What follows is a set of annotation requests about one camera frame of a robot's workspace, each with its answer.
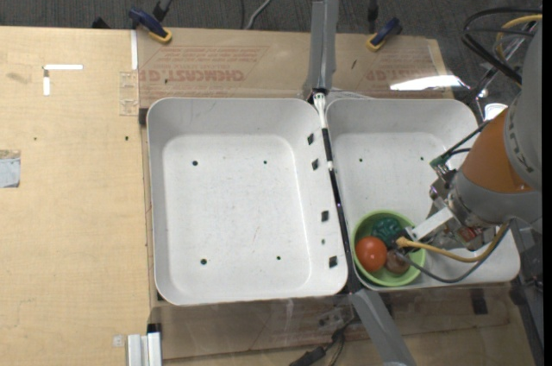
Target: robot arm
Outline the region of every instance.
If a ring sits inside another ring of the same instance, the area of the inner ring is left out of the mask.
[[[539,22],[514,102],[485,125],[458,170],[443,161],[434,166],[439,178],[430,195],[438,213],[410,231],[413,240],[453,238],[477,250],[513,218],[542,233],[542,44]]]

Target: metal bracket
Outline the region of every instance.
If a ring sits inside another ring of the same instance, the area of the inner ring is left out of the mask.
[[[127,366],[162,366],[161,334],[132,334],[127,337]]]
[[[308,100],[313,90],[327,93],[336,71],[336,29],[339,16],[338,0],[312,3],[310,20],[309,73],[303,85],[303,97]]]

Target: green plate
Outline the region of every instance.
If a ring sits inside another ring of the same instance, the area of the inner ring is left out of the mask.
[[[381,285],[383,287],[402,287],[404,285],[408,285],[420,275],[419,269],[416,269],[410,266],[405,273],[394,274],[388,271],[386,268],[381,268],[381,269],[378,269],[377,271],[369,273],[362,267],[354,251],[356,243],[359,240],[361,240],[363,237],[372,235],[372,226],[375,222],[377,222],[381,218],[389,218],[389,217],[396,218],[402,228],[405,228],[407,226],[415,226],[410,219],[406,218],[402,214],[398,214],[395,211],[389,211],[389,210],[372,211],[366,216],[364,216],[361,220],[359,220],[359,222],[354,227],[354,231],[351,239],[352,240],[351,250],[353,251],[354,264],[356,265],[356,268],[367,280],[371,281],[372,283],[375,283],[376,285]],[[409,254],[409,257],[413,262],[417,263],[420,266],[423,266],[425,264],[425,249],[420,249],[416,252],[411,252]]]

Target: blue clamp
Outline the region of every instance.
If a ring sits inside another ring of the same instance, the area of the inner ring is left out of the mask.
[[[129,16],[135,23],[146,27],[149,30],[149,35],[156,41],[166,43],[173,37],[173,34],[166,28],[163,28],[157,19],[141,9],[133,7],[129,11]]]
[[[400,21],[396,17],[393,17],[384,28],[368,38],[366,47],[376,52],[383,47],[387,39],[393,35],[398,35],[401,31],[403,31],[403,27],[400,25]]]

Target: black wire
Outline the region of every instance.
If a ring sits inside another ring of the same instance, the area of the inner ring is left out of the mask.
[[[480,11],[478,13],[471,15],[464,22],[464,33],[462,34],[461,40],[468,48],[470,48],[472,51],[477,53],[481,58],[489,62],[494,68],[501,71],[505,76],[507,76],[508,78],[514,80],[515,82],[521,85],[521,77],[513,68],[511,68],[508,64],[504,63],[502,60],[499,60],[494,54],[489,52],[489,50],[483,47],[469,34],[469,32],[486,30],[485,28],[470,28],[470,25],[473,22],[485,16],[500,15],[504,13],[530,13],[530,14],[540,15],[543,13],[543,10],[542,9],[520,9],[515,7],[499,7],[496,9],[487,9],[487,10]],[[496,29],[493,31],[497,33],[497,32],[500,32],[501,29]]]
[[[464,22],[464,29],[467,29],[470,23],[482,17],[490,16],[490,15],[500,15],[502,13],[530,13],[530,14],[541,15],[543,13],[543,9],[520,9],[516,7],[497,7],[495,9],[482,10],[477,13],[474,13]]]
[[[461,40],[468,48],[477,53],[481,58],[486,60],[496,69],[500,70],[505,76],[521,85],[521,77],[509,65],[489,53],[489,51],[479,44],[471,35],[464,33]]]
[[[329,361],[328,366],[335,366],[337,359],[343,352],[343,347],[345,347],[345,336],[342,333],[339,338],[339,344],[337,345],[336,352],[334,352],[334,355],[331,357],[331,360]]]
[[[439,157],[441,159],[449,159],[449,157],[451,156],[451,153],[454,153],[457,149],[459,149],[459,147],[461,145],[463,145],[464,143],[466,143],[467,141],[469,141],[472,137],[474,137],[476,134],[480,133],[486,126],[487,124],[489,123],[489,121],[485,121],[483,123],[481,123],[481,125],[479,125],[474,131],[472,131],[470,134],[468,134],[466,137],[464,137],[461,141],[455,143],[452,147],[450,147],[447,151],[445,151],[442,155],[440,155]]]
[[[416,262],[412,261],[410,259],[410,257],[408,256],[405,256],[403,253],[401,253],[400,251],[396,251],[397,253],[397,257],[399,259],[401,259],[402,261],[404,262],[407,262],[408,264],[410,264],[411,266],[413,266],[414,268],[418,269],[419,271],[423,272],[424,274],[428,275],[429,277],[431,277],[432,279],[435,279],[437,281],[440,281],[441,283],[458,283],[459,281],[462,281],[464,280],[466,277],[468,277],[470,274],[473,273],[473,271],[475,271],[475,269],[477,269],[479,266],[481,266],[481,264],[486,261],[490,256],[491,254],[494,252],[494,250],[500,245],[500,242],[502,242],[502,239],[504,239],[507,231],[510,229],[510,222],[508,223],[508,225],[506,226],[506,231],[504,232],[504,234],[502,234],[502,236],[500,236],[500,239],[497,241],[497,244],[496,246],[492,249],[492,251],[487,254],[484,258],[482,258],[481,260],[479,260],[478,262],[476,262],[468,271],[466,271],[464,274],[462,274],[460,277],[456,277],[455,279],[443,279],[442,277],[439,277],[438,275],[436,274],[433,274],[432,272],[430,272],[428,269],[426,268],[423,268],[421,267],[420,265],[418,265]]]
[[[348,328],[348,326],[353,323],[356,320],[356,318],[350,319],[345,325],[343,325],[341,328],[336,329],[334,333],[331,335],[331,342],[326,346],[325,350],[328,350],[331,348],[337,341],[339,341],[340,337],[343,336],[343,333]]]
[[[527,33],[530,35],[534,35],[534,27],[536,26],[537,21],[531,21],[527,22],[524,26],[524,30],[526,30],[524,33]],[[497,68],[491,67],[487,69],[485,74],[481,77],[480,81],[465,95],[464,97],[460,98],[461,101],[463,101],[466,104],[471,104],[478,95],[491,83],[491,81],[494,79],[496,74],[499,72]]]
[[[448,153],[448,157],[452,157],[453,155],[459,155],[460,153],[469,153],[469,151],[471,150],[471,148],[458,148],[458,149],[455,149],[454,151],[451,151],[450,153]]]

